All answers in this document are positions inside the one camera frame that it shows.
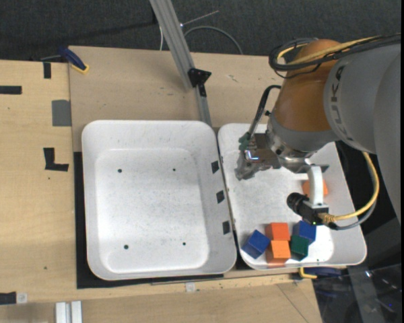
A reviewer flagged green cube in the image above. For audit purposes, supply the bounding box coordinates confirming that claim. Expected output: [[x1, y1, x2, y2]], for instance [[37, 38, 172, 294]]
[[289, 234, 311, 262]]

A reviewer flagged pale wood board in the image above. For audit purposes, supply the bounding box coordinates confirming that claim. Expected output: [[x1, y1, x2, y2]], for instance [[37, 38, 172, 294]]
[[68, 45, 349, 291]]

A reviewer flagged black cylinder on white bracket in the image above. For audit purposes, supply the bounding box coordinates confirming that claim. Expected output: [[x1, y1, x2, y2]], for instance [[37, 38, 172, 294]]
[[286, 165, 331, 227]]

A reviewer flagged blue cube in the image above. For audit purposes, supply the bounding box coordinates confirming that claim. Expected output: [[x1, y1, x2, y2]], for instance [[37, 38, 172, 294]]
[[240, 229, 271, 260], [292, 219, 318, 246]]

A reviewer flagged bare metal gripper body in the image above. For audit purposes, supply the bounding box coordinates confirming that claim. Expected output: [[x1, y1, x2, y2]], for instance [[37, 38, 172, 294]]
[[244, 133, 313, 174]]

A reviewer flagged white plastic tray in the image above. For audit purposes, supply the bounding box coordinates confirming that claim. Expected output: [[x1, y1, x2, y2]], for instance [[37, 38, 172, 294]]
[[81, 119, 238, 281], [216, 122, 368, 271]]

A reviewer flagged orange cube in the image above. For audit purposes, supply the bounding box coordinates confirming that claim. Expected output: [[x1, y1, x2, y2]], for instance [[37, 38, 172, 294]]
[[265, 239, 292, 268], [264, 221, 292, 242], [300, 178, 329, 199]]

